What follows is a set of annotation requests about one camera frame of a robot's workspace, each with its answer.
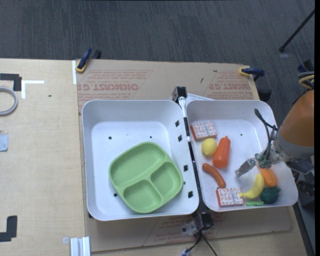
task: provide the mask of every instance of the green plate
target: green plate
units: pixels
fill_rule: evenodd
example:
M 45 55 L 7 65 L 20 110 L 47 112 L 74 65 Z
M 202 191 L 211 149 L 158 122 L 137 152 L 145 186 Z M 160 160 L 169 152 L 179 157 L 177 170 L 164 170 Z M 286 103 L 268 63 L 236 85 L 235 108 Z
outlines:
M 155 211 L 182 189 L 183 178 L 171 157 L 158 144 L 140 143 L 114 159 L 109 179 L 135 212 Z

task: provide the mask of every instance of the metal ring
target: metal ring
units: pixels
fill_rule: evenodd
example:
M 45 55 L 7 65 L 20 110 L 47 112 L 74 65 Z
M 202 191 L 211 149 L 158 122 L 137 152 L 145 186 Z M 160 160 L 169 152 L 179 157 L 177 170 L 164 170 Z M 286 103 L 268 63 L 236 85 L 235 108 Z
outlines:
M 9 88 L 6 88 L 6 87 L 0 87 L 0 92 L 6 92 L 6 93 L 9 93 L 13 96 L 14 98 L 14 103 L 13 103 L 13 106 L 10 107 L 8 110 L 6 111 L 0 111 L 0 116 L 7 116 L 9 114 L 11 114 L 16 108 L 17 108 L 17 105 L 18 105 L 18 98 L 17 98 L 17 95 L 15 94 L 15 92 Z

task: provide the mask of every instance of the black wire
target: black wire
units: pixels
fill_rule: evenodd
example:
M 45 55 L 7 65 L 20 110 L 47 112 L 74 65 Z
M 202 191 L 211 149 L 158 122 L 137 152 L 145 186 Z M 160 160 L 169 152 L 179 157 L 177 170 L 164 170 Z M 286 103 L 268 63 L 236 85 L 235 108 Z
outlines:
M 217 253 L 215 252 L 215 250 L 212 248 L 212 246 L 209 244 L 208 240 L 206 239 L 206 237 L 204 236 L 204 234 L 202 233 L 202 231 L 199 231 L 199 236 L 198 239 L 196 240 L 196 242 L 194 243 L 193 246 L 191 246 L 190 248 L 185 250 L 185 253 L 190 252 L 200 241 L 201 238 L 203 238 L 203 240 L 206 242 L 206 244 L 210 247 L 211 251 L 213 251 L 215 256 L 218 256 Z
M 267 124 L 266 124 L 266 122 L 264 122 L 264 121 L 262 121 L 263 122 L 263 124 L 264 124 L 264 127 L 265 127 L 265 130 L 266 130 L 266 135 L 268 136 L 268 145 L 266 146 L 266 148 L 265 148 L 265 150 L 264 150 L 264 152 L 263 152 L 263 154 L 265 155 L 267 155 L 267 156 L 265 156 L 264 158 L 269 158 L 269 144 L 271 143 L 271 138 L 270 138 L 270 133 L 269 133 L 269 130 L 268 130 L 268 127 L 267 127 Z
M 209 244 L 209 242 L 207 241 L 206 237 L 204 235 L 203 236 L 203 240 L 206 242 L 206 244 L 210 247 L 211 251 L 213 251 L 215 256 L 218 256 L 215 252 L 215 250 L 212 248 L 212 246 Z
M 198 237 L 198 239 L 196 240 L 195 244 L 194 244 L 193 246 L 191 246 L 190 248 L 186 249 L 186 250 L 185 250 L 185 253 L 190 252 L 190 251 L 200 242 L 202 236 L 203 236 L 203 234 L 202 234 L 202 232 L 200 231 L 200 232 L 199 232 L 199 237 Z
M 254 109 L 254 113 L 255 113 L 255 115 L 261 120 L 261 122 L 263 122 L 263 124 L 264 124 L 265 126 L 269 126 L 270 128 L 275 128 L 276 131 L 278 130 L 275 125 L 270 125 L 269 123 L 267 123 L 267 122 L 264 120 L 264 118 L 262 117 L 262 115 L 260 114 L 260 112 L 259 112 L 258 109 L 255 108 L 255 109 Z
M 274 131 L 276 131 L 276 126 L 275 126 L 275 125 L 274 125 L 273 128 L 272 128 L 271 134 L 273 134 Z M 266 160 L 268 160 L 268 159 L 269 159 L 269 156 L 270 156 L 272 139 L 273 139 L 273 138 L 272 138 L 271 136 L 269 136 L 268 145 L 267 145 L 267 148 L 266 148 L 266 155 L 265 155 L 265 157 L 264 157 Z

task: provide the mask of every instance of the yellow banana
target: yellow banana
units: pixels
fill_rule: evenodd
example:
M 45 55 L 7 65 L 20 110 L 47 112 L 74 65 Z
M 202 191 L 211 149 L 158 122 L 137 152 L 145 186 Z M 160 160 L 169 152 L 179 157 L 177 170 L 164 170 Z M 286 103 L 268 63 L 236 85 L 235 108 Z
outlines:
M 260 194 L 264 190 L 264 187 L 265 187 L 265 180 L 262 174 L 259 172 L 255 177 L 253 187 L 245 193 L 240 192 L 239 196 L 246 197 L 248 199 L 255 199 L 258 196 L 260 196 Z

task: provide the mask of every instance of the white tape marker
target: white tape marker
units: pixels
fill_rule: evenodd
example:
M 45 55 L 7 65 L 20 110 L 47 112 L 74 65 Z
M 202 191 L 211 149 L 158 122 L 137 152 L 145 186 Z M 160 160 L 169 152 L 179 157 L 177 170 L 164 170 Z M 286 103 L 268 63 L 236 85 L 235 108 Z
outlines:
M 44 84 L 44 80 L 22 80 L 21 81 L 21 98 L 26 98 L 26 84 Z
M 72 77 L 73 77 L 73 84 L 77 84 L 77 71 L 76 71 L 76 60 L 72 61 Z

